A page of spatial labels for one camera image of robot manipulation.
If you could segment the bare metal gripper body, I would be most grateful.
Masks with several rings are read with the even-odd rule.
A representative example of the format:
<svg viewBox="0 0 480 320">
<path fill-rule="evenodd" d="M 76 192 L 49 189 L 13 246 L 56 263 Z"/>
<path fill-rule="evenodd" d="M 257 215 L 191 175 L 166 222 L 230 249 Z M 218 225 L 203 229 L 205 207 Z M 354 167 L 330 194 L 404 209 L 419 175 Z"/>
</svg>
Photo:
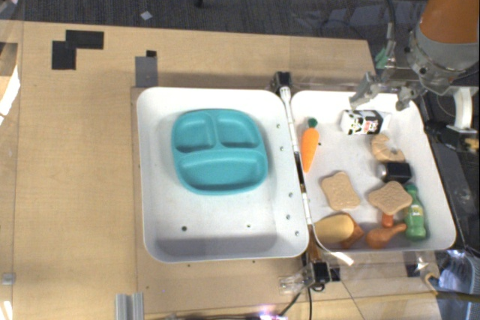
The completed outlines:
<svg viewBox="0 0 480 320">
<path fill-rule="evenodd" d="M 418 91 L 427 90 L 434 94 L 451 94 L 453 82 L 466 75 L 465 70 L 440 67 L 436 63 L 413 63 L 401 67 L 388 63 L 379 75 L 380 81 L 391 87 L 408 87 Z"/>
</svg>

